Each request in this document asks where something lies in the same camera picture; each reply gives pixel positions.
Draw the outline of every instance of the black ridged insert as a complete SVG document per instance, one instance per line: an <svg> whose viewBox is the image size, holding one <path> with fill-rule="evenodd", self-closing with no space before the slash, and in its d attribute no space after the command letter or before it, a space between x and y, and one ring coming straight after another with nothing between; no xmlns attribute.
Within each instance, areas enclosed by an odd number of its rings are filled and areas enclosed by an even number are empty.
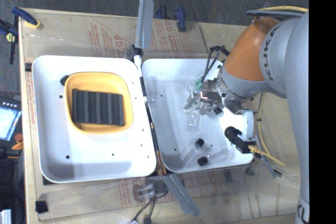
<svg viewBox="0 0 336 224"><path fill-rule="evenodd" d="M122 95L73 89L72 121L124 126Z"/></svg>

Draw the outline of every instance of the black bottle cap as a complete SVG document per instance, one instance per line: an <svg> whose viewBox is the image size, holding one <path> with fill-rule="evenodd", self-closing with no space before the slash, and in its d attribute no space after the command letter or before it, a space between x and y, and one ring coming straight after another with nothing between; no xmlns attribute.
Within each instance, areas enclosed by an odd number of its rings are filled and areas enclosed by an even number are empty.
<svg viewBox="0 0 336 224"><path fill-rule="evenodd" d="M202 147L204 145L204 140L202 138L197 139L195 145Z"/></svg>
<svg viewBox="0 0 336 224"><path fill-rule="evenodd" d="M201 157L197 160L200 166L206 165L208 163L208 159L206 157Z"/></svg>

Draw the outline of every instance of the screen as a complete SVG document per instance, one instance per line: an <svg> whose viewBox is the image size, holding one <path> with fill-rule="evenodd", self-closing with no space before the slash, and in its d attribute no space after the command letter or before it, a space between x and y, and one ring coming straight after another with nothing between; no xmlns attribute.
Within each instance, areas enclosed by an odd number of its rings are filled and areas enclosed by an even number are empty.
<svg viewBox="0 0 336 224"><path fill-rule="evenodd" d="M20 116L19 110L0 107L0 139L11 139Z"/></svg>

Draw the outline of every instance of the yellow container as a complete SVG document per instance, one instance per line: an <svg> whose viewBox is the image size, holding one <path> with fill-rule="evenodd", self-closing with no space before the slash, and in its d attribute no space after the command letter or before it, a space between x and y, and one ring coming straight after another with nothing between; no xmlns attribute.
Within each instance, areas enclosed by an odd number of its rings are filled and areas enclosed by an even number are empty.
<svg viewBox="0 0 336 224"><path fill-rule="evenodd" d="M72 90L121 94L123 97L124 126L73 122ZM69 122L85 134L108 134L126 130L133 122L132 103L126 82L117 74L107 72L80 72L70 75L65 82L65 102Z"/></svg>

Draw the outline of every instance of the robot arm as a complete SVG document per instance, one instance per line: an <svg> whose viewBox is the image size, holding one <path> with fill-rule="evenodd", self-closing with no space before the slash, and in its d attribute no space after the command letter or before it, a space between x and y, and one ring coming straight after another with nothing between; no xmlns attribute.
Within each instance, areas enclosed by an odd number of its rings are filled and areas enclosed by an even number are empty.
<svg viewBox="0 0 336 224"><path fill-rule="evenodd" d="M295 224L309 223L308 35L309 12L281 22L255 19L235 43L214 80L192 92L185 111L208 114L226 107L243 114L242 103L261 92L287 98L299 155L301 185Z"/></svg>

